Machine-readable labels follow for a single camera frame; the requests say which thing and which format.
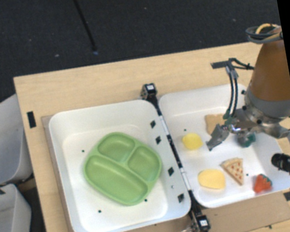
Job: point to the small yellow round toy food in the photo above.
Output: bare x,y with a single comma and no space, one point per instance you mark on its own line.
192,141

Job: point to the thin black and white rod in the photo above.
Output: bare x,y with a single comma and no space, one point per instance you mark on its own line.
173,146

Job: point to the black cylinder on white bracket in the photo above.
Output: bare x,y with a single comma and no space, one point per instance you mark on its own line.
286,162

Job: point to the green divided plate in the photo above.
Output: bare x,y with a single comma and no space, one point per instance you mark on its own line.
111,174

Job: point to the toy pizza slice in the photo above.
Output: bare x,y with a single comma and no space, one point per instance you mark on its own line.
235,170

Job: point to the tan toy biscuit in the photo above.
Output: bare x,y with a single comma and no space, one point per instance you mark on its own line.
212,121

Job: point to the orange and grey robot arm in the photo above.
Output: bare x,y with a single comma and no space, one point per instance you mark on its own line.
271,76

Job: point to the red toy strawberry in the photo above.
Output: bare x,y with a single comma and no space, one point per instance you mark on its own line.
262,184

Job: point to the white plastic tray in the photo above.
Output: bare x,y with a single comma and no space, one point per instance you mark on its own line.
75,180
227,92

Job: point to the teal green toy broccoli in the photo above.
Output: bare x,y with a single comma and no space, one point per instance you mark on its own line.
251,140

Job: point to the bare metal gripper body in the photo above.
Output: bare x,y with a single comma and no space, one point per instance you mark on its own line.
257,124

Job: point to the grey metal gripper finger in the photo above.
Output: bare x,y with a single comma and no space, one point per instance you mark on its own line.
216,137
241,138

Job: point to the large yellow oval toy food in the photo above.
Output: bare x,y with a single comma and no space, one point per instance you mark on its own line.
212,180

